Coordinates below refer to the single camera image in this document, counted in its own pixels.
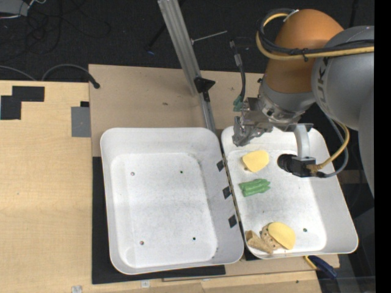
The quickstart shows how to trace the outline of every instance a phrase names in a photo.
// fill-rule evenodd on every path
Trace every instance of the white tray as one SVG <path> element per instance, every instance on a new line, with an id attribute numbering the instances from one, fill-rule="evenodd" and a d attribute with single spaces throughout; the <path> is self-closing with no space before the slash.
<path id="1" fill-rule="evenodd" d="M 252 247 L 248 249 L 258 258 L 351 253 L 358 245 L 356 229 L 336 176 L 330 178 L 300 178 L 277 165 L 281 154 L 297 154 L 293 132 L 277 128 L 237 147 L 232 142 L 233 127 L 222 133 L 222 146 L 239 210 L 243 230 L 259 232 L 270 222 L 283 222 L 294 229 L 296 244 L 292 250 L 282 248 L 269 255 Z M 320 163 L 329 157 L 323 136 L 316 130 L 309 132 L 311 156 Z M 252 173 L 244 169 L 241 158 L 251 151 L 265 150 L 269 164 Z M 334 171 L 332 164 L 322 169 Z M 264 178 L 271 188 L 262 194 L 243 197 L 239 183 Z"/>
<path id="2" fill-rule="evenodd" d="M 113 128 L 101 137 L 109 250 L 139 274 L 236 262 L 244 244 L 217 137 L 205 128 Z"/>

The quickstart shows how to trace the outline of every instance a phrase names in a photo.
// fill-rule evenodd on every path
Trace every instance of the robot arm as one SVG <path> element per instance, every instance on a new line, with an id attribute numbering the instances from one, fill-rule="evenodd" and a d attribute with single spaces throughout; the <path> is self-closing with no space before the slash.
<path id="1" fill-rule="evenodd" d="M 277 17 L 285 19 L 273 43 L 266 38 L 264 28 Z M 347 127 L 359 132 L 364 171 L 374 194 L 374 39 L 373 26 L 344 30 L 316 10 L 269 12 L 257 32 L 257 46 L 269 62 L 258 97 L 246 99 L 241 116 L 235 118 L 234 144 L 245 145 L 273 128 L 295 131 L 303 113 L 317 103 L 345 133 L 349 133 Z M 284 169 L 291 164 L 289 160 L 279 163 Z M 300 176 L 316 175 L 322 168 L 300 157 L 299 163 L 294 163 L 301 170 L 310 169 L 310 173 L 297 174 Z"/>

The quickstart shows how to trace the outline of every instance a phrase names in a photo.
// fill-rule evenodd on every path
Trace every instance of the yellow cable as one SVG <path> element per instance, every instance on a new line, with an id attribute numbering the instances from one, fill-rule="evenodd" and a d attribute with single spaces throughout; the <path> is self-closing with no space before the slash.
<path id="1" fill-rule="evenodd" d="M 314 175 L 317 173 L 318 170 L 321 170 L 324 166 L 331 163 L 334 159 L 339 157 L 339 155 L 345 150 L 345 148 L 348 146 L 349 140 L 350 140 L 350 133 L 348 127 L 346 127 L 343 123 L 340 123 L 339 121 L 334 120 L 345 132 L 345 141 L 341 145 L 341 147 L 328 159 L 326 159 L 321 164 L 311 164 L 308 165 L 307 168 L 311 171 L 311 173 Z"/>
<path id="2" fill-rule="evenodd" d="M 270 16 L 264 23 L 263 27 L 266 26 L 271 20 L 278 18 L 278 17 L 283 17 L 287 16 L 287 13 L 277 13 L 273 14 Z M 289 54 L 273 54 L 267 51 L 260 40 L 259 37 L 259 32 L 257 32 L 255 36 L 256 42 L 258 49 L 262 52 L 263 55 L 266 57 L 269 57 L 270 59 L 274 60 L 298 60 L 298 59 L 303 59 L 302 54 L 295 54 L 293 56 L 290 56 Z M 375 46 L 366 46 L 362 48 L 356 48 L 356 49 L 346 49 L 346 50 L 338 50 L 338 51 L 328 51 L 328 52 L 321 52 L 321 53 L 308 53 L 305 54 L 305 57 L 312 58 L 312 57 L 332 57 L 332 56 L 348 56 L 351 54 L 360 54 L 360 53 L 368 53 L 368 52 L 374 52 L 375 51 Z"/>

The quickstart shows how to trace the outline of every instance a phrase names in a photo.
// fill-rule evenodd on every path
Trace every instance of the wooden table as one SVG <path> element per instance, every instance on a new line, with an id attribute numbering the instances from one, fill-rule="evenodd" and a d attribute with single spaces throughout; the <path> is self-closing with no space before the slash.
<path id="1" fill-rule="evenodd" d="M 91 65 L 90 72 L 101 89 L 86 83 L 0 81 L 1 96 L 11 96 L 13 86 L 45 88 L 44 102 L 21 102 L 20 120 L 0 120 L 0 291 L 321 292 L 315 271 L 300 257 L 241 260 L 226 265 L 223 277 L 154 279 L 143 283 L 149 288 L 141 281 L 92 284 L 92 156 L 100 155 L 100 134 L 112 125 L 192 126 L 202 125 L 202 118 L 181 70 Z M 222 129 L 233 118 L 224 108 L 231 109 L 238 95 L 239 75 L 203 76 L 225 89 L 210 92 L 216 126 Z M 249 74 L 247 81 L 256 77 Z M 123 88 L 133 95 L 127 103 Z M 256 91 L 254 84 L 248 92 Z M 91 137 L 72 137 L 71 108 L 81 101 L 90 101 Z M 183 114 L 186 105 L 194 116 Z M 133 110 L 130 116 L 127 110 Z M 323 258 L 339 266 L 337 255 Z"/>

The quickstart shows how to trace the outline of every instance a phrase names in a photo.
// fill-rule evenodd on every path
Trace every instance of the black bracket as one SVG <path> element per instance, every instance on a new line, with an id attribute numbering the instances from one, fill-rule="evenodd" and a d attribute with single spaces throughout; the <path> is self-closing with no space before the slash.
<path id="1" fill-rule="evenodd" d="M 209 97 L 209 89 L 212 88 L 212 86 L 216 83 L 216 81 L 211 81 L 209 79 L 205 79 L 202 77 L 196 77 L 194 78 L 194 84 L 195 87 L 197 88 L 198 93 L 203 94 L 203 99 L 206 102 L 210 102 L 210 97 Z"/>

